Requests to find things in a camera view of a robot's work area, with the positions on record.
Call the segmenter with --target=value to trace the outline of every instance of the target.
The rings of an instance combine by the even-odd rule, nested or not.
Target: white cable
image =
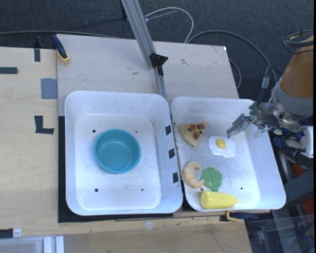
[[[190,29],[190,32],[189,32],[189,34],[187,35],[187,37],[186,37],[186,39],[184,41],[184,43],[186,43],[189,40],[190,35],[192,34],[193,26],[194,26],[193,18],[187,11],[183,10],[182,8],[178,8],[178,7],[165,7],[165,8],[158,9],[157,11],[154,11],[154,12],[151,12],[151,13],[145,15],[145,18],[147,18],[147,17],[149,17],[149,16],[151,16],[153,14],[156,14],[158,12],[161,12],[161,11],[164,11],[164,10],[168,10],[168,9],[176,9],[178,11],[182,11],[185,14],[187,14],[187,16],[191,19],[191,22],[192,22],[191,29]]]

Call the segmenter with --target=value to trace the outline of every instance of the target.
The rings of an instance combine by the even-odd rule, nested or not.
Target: egg yolk
[[[226,147],[226,142],[223,139],[217,139],[215,141],[216,146],[218,146],[221,149],[225,149]]]

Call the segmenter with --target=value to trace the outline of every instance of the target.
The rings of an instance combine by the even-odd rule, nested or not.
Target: black cable
[[[275,76],[274,72],[277,72],[279,73],[280,75],[283,74],[283,72],[279,71],[278,69],[275,69],[273,68],[272,66],[267,66],[266,70],[265,70],[265,75],[264,75],[264,82],[266,84],[264,84],[262,82],[262,87],[261,87],[261,93],[259,95],[259,97],[255,100],[255,103],[256,103],[256,106],[259,107],[260,106],[260,103],[263,102],[264,100],[264,95],[265,95],[265,92],[268,88],[268,82],[269,82],[269,70],[271,70],[273,72],[273,77],[274,77],[274,81],[275,83],[278,81],[278,78]]]
[[[314,44],[312,30],[299,30],[297,32],[286,33],[282,36],[282,44],[285,50],[291,54],[300,54],[304,52],[313,52],[312,50],[292,52],[288,47],[307,47]]]
[[[275,71],[274,71],[273,67],[271,66],[271,64],[270,64],[269,60],[267,59],[267,57],[266,57],[266,56],[261,52],[261,50],[260,50],[258,47],[256,47],[252,42],[250,42],[249,40],[247,40],[246,38],[244,38],[244,37],[242,37],[242,36],[240,36],[240,35],[237,35],[237,34],[235,34],[235,33],[228,32],[228,31],[224,31],[224,30],[208,30],[208,31],[204,31],[204,32],[201,32],[201,33],[198,33],[198,34],[192,36],[189,40],[187,40],[186,43],[190,43],[190,42],[193,41],[195,38],[197,38],[197,37],[199,37],[199,36],[201,36],[201,35],[204,35],[204,34],[212,34],[212,33],[222,33],[222,34],[227,34],[227,35],[235,36],[235,37],[237,37],[237,38],[239,38],[239,39],[245,41],[245,42],[248,43],[249,45],[251,45],[255,50],[258,51],[258,53],[259,53],[259,54],[263,57],[263,59],[266,61],[266,63],[268,64],[267,69],[270,68],[270,69],[272,70],[274,79],[277,80],[277,77],[276,77],[276,75],[275,75]],[[259,99],[263,97],[263,94],[264,94],[264,92],[261,92],[261,94],[260,94],[260,96],[259,96]]]
[[[228,60],[230,61],[230,63],[235,67],[236,71],[238,72],[239,75],[239,80],[238,80],[238,84],[236,85],[236,89],[239,89],[242,83],[242,74],[240,69],[238,68],[238,66],[233,62],[233,60],[231,60],[230,58],[228,58]]]
[[[109,36],[109,35],[92,34],[92,33],[84,33],[84,32],[73,32],[73,31],[61,31],[61,30],[9,31],[9,32],[0,32],[0,36],[18,35],[18,34],[37,34],[37,33],[42,33],[42,34],[68,34],[68,35],[83,35],[83,36],[98,36],[98,37],[118,38],[116,36]]]

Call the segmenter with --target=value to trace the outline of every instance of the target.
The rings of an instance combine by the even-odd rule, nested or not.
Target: toy pizza slice
[[[196,147],[202,136],[207,123],[187,124],[178,126],[180,135],[188,142],[189,145]]]

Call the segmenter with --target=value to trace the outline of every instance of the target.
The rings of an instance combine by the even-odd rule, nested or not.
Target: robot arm
[[[305,169],[313,169],[313,36],[303,45],[292,56],[269,100],[261,102],[262,92],[268,85],[268,68],[261,95],[249,107],[249,116],[241,114],[227,130],[227,137],[244,131],[250,124],[258,128],[255,137],[273,130],[277,135],[275,146],[283,150],[287,159]],[[293,147],[283,141],[301,132],[304,147]]]
[[[256,102],[250,106],[250,116],[241,114],[227,136],[238,134],[250,123],[263,132],[285,128],[302,132],[311,124],[313,117],[313,37],[304,41],[290,60],[281,79],[272,89],[268,102]],[[267,86],[264,79],[262,89]]]

